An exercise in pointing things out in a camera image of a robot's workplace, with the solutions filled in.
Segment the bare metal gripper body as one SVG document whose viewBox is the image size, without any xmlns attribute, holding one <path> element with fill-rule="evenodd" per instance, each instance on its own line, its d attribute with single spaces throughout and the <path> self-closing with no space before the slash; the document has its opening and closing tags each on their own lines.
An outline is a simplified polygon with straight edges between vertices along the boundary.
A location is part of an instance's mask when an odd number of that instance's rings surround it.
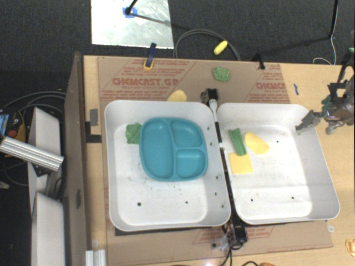
<svg viewBox="0 0 355 266">
<path fill-rule="evenodd" d="M 354 76 L 350 81 L 331 83 L 328 86 L 331 96 L 331 105 L 328 108 L 330 117 L 341 121 L 354 120 Z"/>
</svg>

